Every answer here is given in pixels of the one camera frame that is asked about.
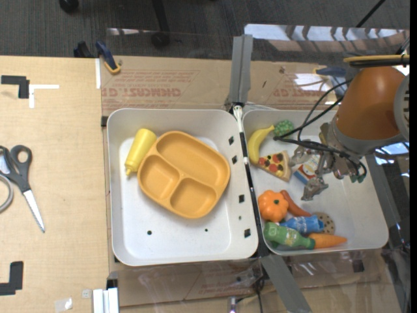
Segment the scissors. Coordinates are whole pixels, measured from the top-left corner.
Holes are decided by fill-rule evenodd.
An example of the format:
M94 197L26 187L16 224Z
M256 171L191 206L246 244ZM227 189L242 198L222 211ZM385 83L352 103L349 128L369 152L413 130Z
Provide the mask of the scissors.
M27 155L25 161L19 160L19 154L22 152ZM40 216L40 211L28 180L29 166L32 162L31 149L23 145L17 145L11 150L8 150L6 147L0 146L0 155L2 154L7 165L7 170L0 168L0 175L17 184L20 191L25 196L26 202L32 211L32 215L34 216L36 223L42 232L45 232L44 222Z

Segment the orange carrot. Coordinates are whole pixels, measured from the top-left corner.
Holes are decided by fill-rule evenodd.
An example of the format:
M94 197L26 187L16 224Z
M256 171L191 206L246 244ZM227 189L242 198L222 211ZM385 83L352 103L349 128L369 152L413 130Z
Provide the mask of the orange carrot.
M326 233L310 233L308 237L315 241L314 249L328 248L347 241L345 237Z
M293 216L311 216L311 213L303 210L299 207L295 201L290 197L288 191L281 190L282 195L288 201L288 212L290 212Z

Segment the orange plate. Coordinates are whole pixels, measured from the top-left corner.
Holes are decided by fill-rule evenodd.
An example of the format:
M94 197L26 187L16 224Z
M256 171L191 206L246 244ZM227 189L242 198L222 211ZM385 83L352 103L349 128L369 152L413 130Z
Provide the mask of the orange plate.
M209 213L229 178L224 156L181 131L160 136L137 171L139 185L150 199L185 218Z

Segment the orange pumpkin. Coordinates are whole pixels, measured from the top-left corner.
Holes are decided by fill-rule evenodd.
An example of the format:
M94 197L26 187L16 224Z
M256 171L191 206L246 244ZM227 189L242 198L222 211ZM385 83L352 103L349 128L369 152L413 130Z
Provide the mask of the orange pumpkin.
M267 190L258 197L258 206L262 218L280 222L287 215L289 203L281 192Z

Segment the scissors handle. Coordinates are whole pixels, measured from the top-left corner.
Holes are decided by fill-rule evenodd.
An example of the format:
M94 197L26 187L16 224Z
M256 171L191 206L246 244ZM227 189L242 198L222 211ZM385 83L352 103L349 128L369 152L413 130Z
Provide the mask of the scissors handle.
M10 173L0 173L5 177L15 182L22 192L31 189L29 185L29 165L32 162L32 151L30 148L23 145L16 145L10 151L3 146L0 146L0 151L3 151L5 156L6 164ZM25 161L19 160L19 154L21 152L26 153L27 158Z

